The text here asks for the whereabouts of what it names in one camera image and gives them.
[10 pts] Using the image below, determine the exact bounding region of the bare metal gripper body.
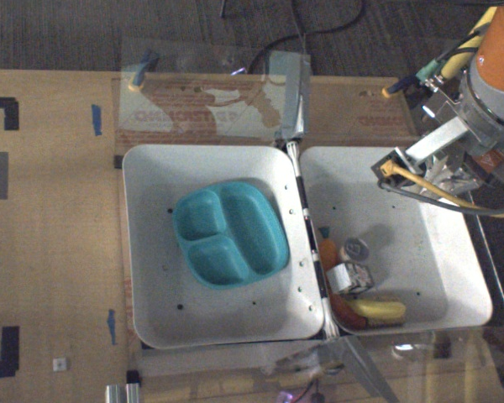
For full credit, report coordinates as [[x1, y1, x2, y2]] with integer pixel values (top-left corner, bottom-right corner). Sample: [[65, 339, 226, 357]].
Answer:
[[422, 86, 504, 197]]

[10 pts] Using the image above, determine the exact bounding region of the white plastic tray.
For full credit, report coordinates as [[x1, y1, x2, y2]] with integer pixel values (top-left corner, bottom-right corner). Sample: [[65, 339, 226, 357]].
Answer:
[[121, 144, 325, 350], [298, 145, 494, 336]]

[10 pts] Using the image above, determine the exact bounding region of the small silver can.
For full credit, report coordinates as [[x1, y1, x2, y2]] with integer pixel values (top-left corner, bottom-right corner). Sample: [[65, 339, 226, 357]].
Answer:
[[339, 237, 370, 264]]

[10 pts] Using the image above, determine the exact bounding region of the brown cardboard board, red print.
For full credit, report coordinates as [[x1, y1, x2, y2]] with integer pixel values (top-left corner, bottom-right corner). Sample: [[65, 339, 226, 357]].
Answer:
[[111, 72, 423, 377]]

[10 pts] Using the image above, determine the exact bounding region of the yellow banana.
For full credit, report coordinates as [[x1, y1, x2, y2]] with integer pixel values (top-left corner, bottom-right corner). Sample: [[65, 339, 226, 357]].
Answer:
[[345, 298, 407, 321]]

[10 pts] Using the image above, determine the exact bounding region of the orange carrot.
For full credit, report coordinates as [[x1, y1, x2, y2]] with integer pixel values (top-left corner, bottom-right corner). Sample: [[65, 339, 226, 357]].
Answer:
[[318, 226, 339, 273]]

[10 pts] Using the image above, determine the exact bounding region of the thin black and white rod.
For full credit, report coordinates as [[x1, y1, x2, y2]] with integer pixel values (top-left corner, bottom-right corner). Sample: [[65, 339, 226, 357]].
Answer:
[[286, 140, 340, 340]]

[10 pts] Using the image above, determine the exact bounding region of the red sausage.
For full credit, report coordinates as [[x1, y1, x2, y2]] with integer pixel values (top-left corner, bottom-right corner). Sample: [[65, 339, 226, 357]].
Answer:
[[328, 291, 367, 332]]

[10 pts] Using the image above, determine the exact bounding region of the blue divided plate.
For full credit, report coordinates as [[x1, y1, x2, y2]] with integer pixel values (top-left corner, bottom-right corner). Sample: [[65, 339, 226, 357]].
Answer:
[[172, 181, 291, 290]]

